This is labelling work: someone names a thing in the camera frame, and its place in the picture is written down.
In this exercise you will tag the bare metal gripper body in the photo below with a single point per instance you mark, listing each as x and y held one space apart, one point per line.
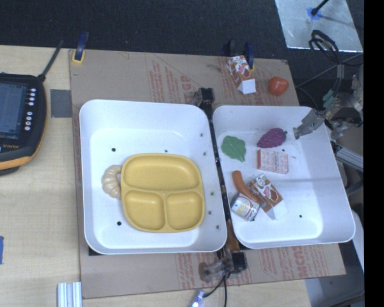
347 112

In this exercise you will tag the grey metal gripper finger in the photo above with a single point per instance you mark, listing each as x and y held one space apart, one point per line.
313 115
308 128

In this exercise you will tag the purple toy grapes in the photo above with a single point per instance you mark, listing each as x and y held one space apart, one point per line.
271 138

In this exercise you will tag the red toy tomato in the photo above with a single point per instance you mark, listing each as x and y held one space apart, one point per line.
278 86

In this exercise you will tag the orange and white flat carton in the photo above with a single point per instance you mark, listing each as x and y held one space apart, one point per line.
272 161

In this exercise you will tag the white plastic tray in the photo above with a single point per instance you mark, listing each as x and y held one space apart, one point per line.
313 203
140 126

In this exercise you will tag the brown and white carton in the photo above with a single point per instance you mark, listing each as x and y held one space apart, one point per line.
266 192
241 72

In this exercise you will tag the green toy lettuce leaf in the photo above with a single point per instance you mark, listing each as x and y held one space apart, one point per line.
233 147

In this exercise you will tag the orange toy sausage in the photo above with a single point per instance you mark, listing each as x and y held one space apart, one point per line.
241 184

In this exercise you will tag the thin black and white rod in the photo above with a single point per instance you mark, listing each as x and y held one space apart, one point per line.
216 153

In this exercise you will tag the small white and yellow can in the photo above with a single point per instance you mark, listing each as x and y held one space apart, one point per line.
244 207

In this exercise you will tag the yellow divided plate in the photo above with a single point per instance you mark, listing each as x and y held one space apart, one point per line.
161 174

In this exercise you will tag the brown cardboard board red print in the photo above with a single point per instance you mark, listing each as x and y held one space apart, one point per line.
121 75

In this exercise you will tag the beige toy bread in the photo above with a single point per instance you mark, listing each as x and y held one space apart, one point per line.
110 181

